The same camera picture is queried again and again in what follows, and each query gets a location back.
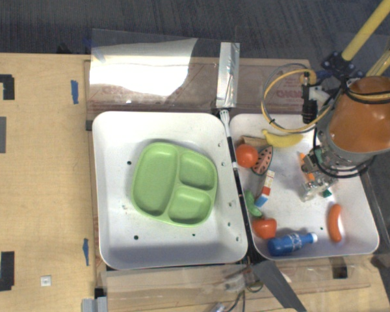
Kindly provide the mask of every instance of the wooden table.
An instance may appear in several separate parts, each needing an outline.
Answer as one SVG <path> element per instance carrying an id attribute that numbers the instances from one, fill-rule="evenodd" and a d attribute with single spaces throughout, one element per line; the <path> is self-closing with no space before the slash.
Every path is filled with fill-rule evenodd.
<path id="1" fill-rule="evenodd" d="M 94 297 L 84 86 L 89 58 L 0 53 L 0 74 L 14 77 L 16 95 L 15 100 L 3 100 L 0 84 L 0 117 L 6 117 L 7 124 L 6 150 L 0 153 L 0 258 L 1 252 L 14 252 L 14 285 L 0 292 L 0 311 L 80 311 L 82 299 Z M 71 81 L 78 83 L 78 104 L 73 102 Z M 367 263 L 361 271 L 369 286 L 339 286 L 299 298 L 309 311 L 390 311 L 378 270 Z M 51 276 L 50 286 L 41 286 L 42 276 Z M 288 311 L 275 298 L 248 298 L 247 311 Z"/>

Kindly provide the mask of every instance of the green plate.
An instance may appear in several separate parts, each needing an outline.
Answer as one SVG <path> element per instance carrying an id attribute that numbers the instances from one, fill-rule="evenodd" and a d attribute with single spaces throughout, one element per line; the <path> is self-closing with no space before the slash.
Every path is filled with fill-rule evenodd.
<path id="1" fill-rule="evenodd" d="M 218 174 L 206 156 L 167 142 L 143 149 L 131 201 L 143 215 L 180 226 L 206 221 L 214 206 Z"/>

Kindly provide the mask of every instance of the banana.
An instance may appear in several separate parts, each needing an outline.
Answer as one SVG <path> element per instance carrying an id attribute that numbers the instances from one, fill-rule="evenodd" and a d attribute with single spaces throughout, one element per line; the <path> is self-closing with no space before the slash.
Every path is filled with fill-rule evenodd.
<path id="1" fill-rule="evenodd" d="M 298 144 L 304 136 L 302 134 L 276 135 L 269 133 L 266 129 L 262 130 L 268 144 L 276 148 L 286 148 Z"/>

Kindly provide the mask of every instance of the blue bottle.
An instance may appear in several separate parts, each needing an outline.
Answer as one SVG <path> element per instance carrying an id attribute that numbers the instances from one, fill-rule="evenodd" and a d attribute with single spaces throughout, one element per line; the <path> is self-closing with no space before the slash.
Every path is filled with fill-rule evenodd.
<path id="1" fill-rule="evenodd" d="M 271 238 L 267 242 L 267 248 L 272 256 L 279 257 L 300 250 L 306 244 L 313 244 L 317 241 L 318 237 L 313 232 L 306 235 L 292 232 L 286 236 Z"/>

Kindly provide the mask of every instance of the red sausage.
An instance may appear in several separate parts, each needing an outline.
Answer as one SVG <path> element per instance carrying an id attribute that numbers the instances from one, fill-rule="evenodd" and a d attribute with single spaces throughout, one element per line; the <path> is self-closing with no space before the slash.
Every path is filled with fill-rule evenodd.
<path id="1" fill-rule="evenodd" d="M 328 233 L 334 242 L 340 242 L 342 239 L 341 232 L 339 232 L 338 219 L 341 212 L 341 206 L 336 203 L 328 213 Z"/>

